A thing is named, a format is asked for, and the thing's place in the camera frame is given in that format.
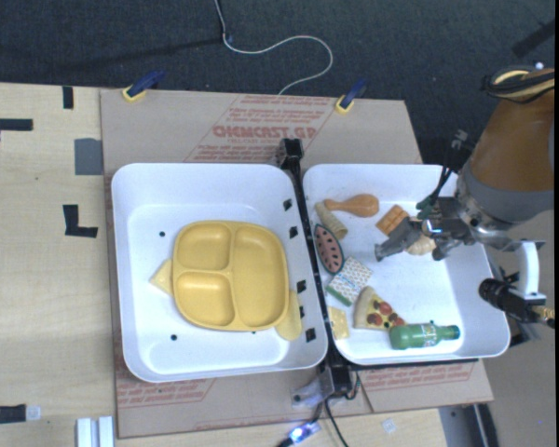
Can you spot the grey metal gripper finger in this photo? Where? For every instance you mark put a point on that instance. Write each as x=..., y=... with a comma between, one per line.
x=396, y=242
x=445, y=249

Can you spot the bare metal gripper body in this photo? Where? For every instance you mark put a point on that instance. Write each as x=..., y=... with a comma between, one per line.
x=456, y=226

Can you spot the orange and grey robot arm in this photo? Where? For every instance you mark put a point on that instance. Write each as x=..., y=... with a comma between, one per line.
x=512, y=156

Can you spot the beige toy pastry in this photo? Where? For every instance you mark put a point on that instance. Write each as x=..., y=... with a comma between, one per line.
x=421, y=246

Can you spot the orange bread piece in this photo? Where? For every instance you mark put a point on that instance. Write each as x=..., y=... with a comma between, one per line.
x=391, y=219

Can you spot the white plastic tray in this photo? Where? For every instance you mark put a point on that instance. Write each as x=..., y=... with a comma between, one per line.
x=149, y=342
x=428, y=291

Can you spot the brown chicken drumstick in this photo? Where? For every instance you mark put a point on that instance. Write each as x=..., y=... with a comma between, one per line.
x=358, y=204

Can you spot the green and white carton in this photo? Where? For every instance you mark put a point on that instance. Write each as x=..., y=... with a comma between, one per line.
x=350, y=280

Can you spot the beige ice cream cone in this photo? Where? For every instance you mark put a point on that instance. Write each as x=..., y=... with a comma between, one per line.
x=333, y=221

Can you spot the red watermelon slice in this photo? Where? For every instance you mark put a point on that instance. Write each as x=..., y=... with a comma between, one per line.
x=328, y=249

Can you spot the pizza slice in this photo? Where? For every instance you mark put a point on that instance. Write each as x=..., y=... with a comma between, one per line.
x=372, y=310

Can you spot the thin black rod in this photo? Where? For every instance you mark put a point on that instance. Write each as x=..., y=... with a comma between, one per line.
x=309, y=231

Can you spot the green plastic bottle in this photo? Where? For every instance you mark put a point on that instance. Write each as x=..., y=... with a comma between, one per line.
x=414, y=335

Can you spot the yellow holed cheese square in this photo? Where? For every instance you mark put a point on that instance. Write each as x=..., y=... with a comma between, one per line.
x=339, y=324

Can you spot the yellow divided plate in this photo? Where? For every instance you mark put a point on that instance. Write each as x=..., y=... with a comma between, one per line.
x=256, y=273

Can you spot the yellow cheese slice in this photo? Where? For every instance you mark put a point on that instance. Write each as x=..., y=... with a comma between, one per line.
x=162, y=277

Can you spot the brown cardboard board, red print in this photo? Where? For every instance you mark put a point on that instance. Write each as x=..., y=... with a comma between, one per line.
x=177, y=124

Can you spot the black cylinder on white bracket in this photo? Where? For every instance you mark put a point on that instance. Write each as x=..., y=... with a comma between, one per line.
x=508, y=296

